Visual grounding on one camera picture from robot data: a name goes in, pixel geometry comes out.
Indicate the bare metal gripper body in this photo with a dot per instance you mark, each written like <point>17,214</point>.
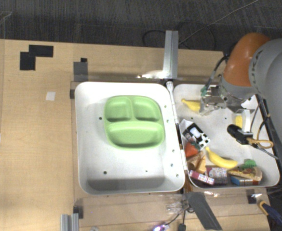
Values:
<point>214,100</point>

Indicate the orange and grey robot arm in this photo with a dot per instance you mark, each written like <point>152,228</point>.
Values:
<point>271,76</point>

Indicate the small yellow banana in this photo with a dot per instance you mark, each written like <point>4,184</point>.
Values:
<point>192,104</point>

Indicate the small yellow toy piece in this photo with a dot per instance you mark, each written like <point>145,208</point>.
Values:
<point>238,121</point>

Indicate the white plastic tray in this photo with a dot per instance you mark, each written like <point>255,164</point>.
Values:
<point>222,133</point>
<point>92,138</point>

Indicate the black and white carton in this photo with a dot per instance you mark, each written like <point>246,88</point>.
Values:
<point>195,133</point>

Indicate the orange carrot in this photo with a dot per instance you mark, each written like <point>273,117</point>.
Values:
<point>191,150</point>

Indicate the large yellow banana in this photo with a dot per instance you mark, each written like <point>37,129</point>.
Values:
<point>221,161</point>

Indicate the brown bread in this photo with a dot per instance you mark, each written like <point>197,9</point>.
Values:
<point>193,161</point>

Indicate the orange wedge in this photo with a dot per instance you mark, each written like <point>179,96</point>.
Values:
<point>201,166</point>

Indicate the green broccoli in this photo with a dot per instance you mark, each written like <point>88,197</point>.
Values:
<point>249,163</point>

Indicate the dark pink packet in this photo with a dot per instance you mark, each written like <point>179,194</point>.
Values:
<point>219,174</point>

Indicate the slice of pizza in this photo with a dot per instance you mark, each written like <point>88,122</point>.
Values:
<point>248,173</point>

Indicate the blue and orange box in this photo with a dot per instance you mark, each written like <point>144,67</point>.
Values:
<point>242,182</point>

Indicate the green divided plate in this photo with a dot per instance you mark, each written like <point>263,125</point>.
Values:
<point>133,131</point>

